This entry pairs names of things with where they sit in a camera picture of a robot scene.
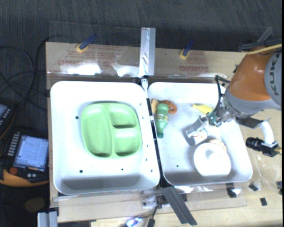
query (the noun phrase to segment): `green bottle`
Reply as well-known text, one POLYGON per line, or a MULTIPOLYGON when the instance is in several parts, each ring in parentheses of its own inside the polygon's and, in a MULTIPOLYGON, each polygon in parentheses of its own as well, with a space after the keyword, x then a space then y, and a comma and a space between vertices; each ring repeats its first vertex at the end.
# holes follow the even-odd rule
POLYGON ((163 130, 167 125, 169 106, 167 104, 158 104, 155 116, 155 125, 158 138, 163 138, 163 130))

